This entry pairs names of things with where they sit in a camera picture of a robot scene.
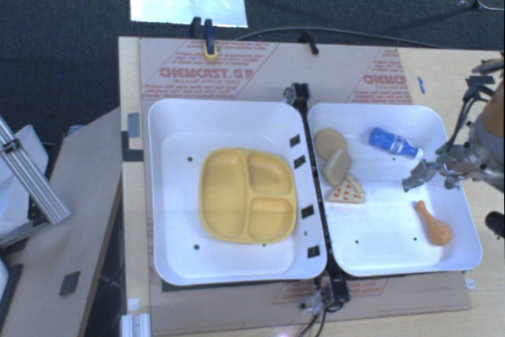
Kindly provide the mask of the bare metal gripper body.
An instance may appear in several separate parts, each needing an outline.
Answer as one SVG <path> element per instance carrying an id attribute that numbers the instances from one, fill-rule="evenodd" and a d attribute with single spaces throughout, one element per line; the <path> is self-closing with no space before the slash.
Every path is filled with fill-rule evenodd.
<path id="1" fill-rule="evenodd" d="M 437 171 L 459 172 L 463 180 L 485 182 L 493 188 L 504 187 L 504 165 L 484 147 L 477 144 L 444 144 L 436 150 Z"/>

